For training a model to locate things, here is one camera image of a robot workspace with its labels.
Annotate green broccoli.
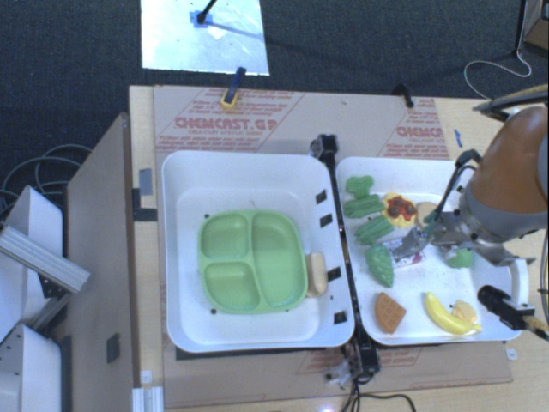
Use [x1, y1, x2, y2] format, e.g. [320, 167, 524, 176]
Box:
[345, 174, 375, 199]

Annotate black cylinder on white bracket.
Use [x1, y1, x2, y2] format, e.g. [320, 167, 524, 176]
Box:
[471, 243, 538, 332]

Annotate yellow pasta with red sauce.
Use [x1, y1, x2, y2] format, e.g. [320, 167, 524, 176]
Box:
[381, 191, 419, 230]

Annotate white and red packet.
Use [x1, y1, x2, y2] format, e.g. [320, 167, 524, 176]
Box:
[378, 237, 426, 270]

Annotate pale yellow crisps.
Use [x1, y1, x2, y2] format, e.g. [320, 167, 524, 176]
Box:
[451, 299, 479, 324]

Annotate green bean pods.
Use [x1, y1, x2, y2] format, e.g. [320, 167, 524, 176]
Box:
[353, 215, 395, 246]
[342, 194, 386, 220]

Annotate beige bread bun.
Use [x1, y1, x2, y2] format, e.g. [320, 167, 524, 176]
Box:
[305, 251, 329, 299]

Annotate brown cardboard board red print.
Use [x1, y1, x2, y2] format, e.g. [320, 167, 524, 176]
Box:
[152, 84, 514, 409]

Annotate green divided plate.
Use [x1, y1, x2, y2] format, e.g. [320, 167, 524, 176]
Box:
[197, 209, 310, 316]

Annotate yellow banana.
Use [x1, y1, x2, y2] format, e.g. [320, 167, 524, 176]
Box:
[424, 290, 483, 336]

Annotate white plastic tray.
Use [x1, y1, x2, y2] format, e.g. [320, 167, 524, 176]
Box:
[335, 156, 524, 347]
[161, 149, 357, 354]

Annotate beige round biscuit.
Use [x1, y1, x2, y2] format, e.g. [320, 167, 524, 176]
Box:
[415, 201, 439, 227]

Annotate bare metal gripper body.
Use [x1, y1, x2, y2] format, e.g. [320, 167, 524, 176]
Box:
[431, 210, 508, 253]

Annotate green round vegetable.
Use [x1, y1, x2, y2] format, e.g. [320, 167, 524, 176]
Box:
[444, 248, 474, 270]

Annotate orange waffle piece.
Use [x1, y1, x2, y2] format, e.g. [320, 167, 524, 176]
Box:
[373, 291, 407, 336]

